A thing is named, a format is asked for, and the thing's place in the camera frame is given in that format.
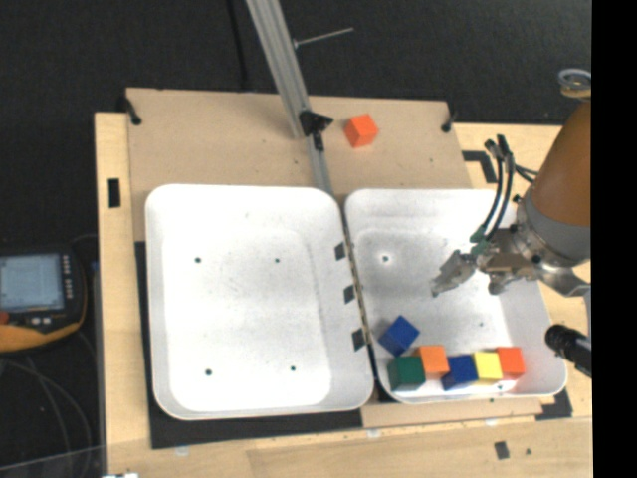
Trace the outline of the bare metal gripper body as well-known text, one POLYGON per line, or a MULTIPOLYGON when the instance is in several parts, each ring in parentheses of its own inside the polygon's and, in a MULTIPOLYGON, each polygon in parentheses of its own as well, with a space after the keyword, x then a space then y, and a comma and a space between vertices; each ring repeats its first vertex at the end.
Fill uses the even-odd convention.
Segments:
POLYGON ((563 296, 585 296, 590 283, 575 268, 590 260, 590 229, 519 212, 515 221, 471 249, 478 270, 519 269, 519 280, 539 281, 563 296))

